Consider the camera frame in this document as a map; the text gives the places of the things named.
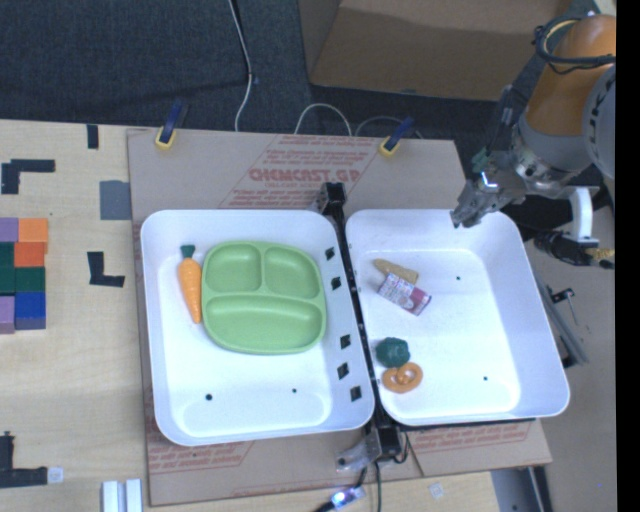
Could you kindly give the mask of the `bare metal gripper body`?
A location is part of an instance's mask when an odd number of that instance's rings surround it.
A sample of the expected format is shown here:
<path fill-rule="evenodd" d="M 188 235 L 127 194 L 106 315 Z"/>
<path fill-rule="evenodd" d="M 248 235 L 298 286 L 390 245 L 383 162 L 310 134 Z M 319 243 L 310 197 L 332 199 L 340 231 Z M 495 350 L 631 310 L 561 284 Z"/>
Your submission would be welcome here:
<path fill-rule="evenodd" d="M 460 194 L 461 212 L 496 212 L 526 195 L 555 187 L 553 166 L 529 148 L 489 151 L 472 158 L 472 177 Z"/>

